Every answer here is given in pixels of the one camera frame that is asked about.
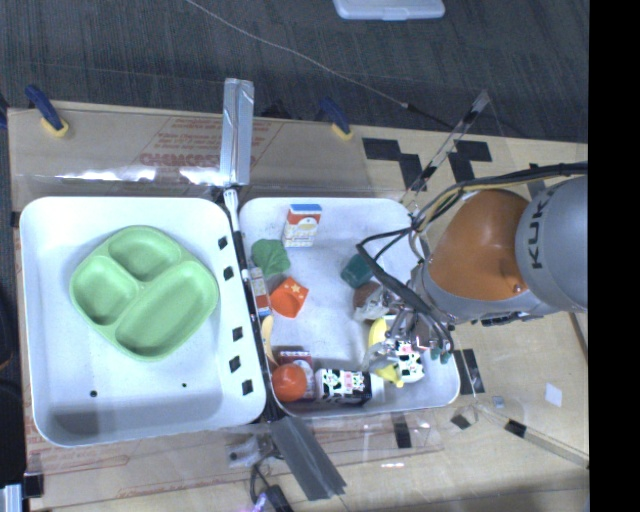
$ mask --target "red ball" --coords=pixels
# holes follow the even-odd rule
[[[271,384],[278,400],[293,402],[302,398],[307,390],[307,376],[297,364],[283,364],[274,370]]]

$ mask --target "green plate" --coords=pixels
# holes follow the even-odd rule
[[[127,227],[100,244],[74,271],[71,300],[113,345],[140,360],[159,360],[186,342],[213,313],[213,274],[162,231]]]

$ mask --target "cow print carton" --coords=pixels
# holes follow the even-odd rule
[[[282,233],[285,247],[311,247],[322,215],[319,204],[292,204]]]
[[[363,404],[371,399],[369,372],[322,368],[316,372],[318,401],[335,404]]]

